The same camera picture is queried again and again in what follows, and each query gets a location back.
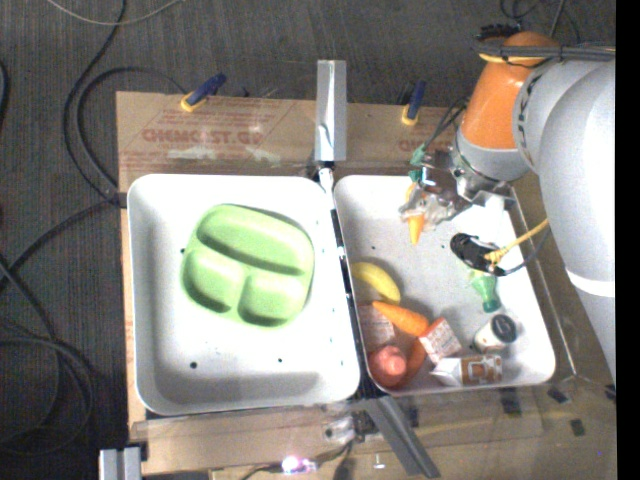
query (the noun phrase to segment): white plastic tray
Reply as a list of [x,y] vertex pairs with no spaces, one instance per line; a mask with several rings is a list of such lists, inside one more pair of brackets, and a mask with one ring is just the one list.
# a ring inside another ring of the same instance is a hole
[[[183,249],[222,203],[280,213],[315,250],[308,300],[264,329],[203,310],[180,286]],[[329,200],[304,178],[151,174],[128,194],[136,387],[161,415],[344,400],[360,378]]]
[[[402,304],[420,311],[431,321],[444,316],[463,347],[492,314],[482,310],[480,296],[465,279],[466,268],[449,247],[458,232],[477,235],[486,242],[507,245],[516,236],[509,215],[499,208],[474,206],[452,221],[442,222],[435,230],[422,234],[412,245],[406,223],[400,220],[398,207],[404,202],[410,184],[406,176],[347,176],[336,183],[334,196],[349,262],[372,261],[383,266],[398,282]],[[522,262],[514,248],[500,263],[510,268]],[[518,339],[503,357],[503,381],[481,387],[532,385],[545,382],[555,370],[555,355],[540,306],[526,268],[499,278],[497,292],[504,311],[518,324]],[[356,290],[356,301],[371,293]],[[391,393],[424,395],[453,391],[424,369],[407,386]]]

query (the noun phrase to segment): black lid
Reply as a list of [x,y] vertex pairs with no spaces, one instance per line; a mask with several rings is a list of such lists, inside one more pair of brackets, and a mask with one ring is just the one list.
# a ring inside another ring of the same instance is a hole
[[516,341],[516,323],[507,315],[496,315],[491,319],[491,330],[504,343]]

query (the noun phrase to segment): white can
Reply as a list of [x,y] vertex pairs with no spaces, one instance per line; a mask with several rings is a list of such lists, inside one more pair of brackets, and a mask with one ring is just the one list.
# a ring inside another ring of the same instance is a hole
[[473,337],[478,352],[486,354],[504,349],[518,337],[516,323],[507,315],[495,315]]

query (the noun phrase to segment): green divided plate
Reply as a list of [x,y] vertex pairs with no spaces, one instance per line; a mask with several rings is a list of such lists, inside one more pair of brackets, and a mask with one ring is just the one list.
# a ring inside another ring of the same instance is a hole
[[302,311],[314,261],[309,236],[291,220],[221,204],[198,222],[180,277],[200,306],[239,322],[277,327]]

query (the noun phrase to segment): yellow banana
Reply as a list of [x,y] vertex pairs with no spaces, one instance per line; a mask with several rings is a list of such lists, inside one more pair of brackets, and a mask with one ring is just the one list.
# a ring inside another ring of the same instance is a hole
[[400,289],[393,278],[375,263],[359,261],[351,264],[353,277],[359,279],[374,288],[387,302],[398,304],[400,302]]

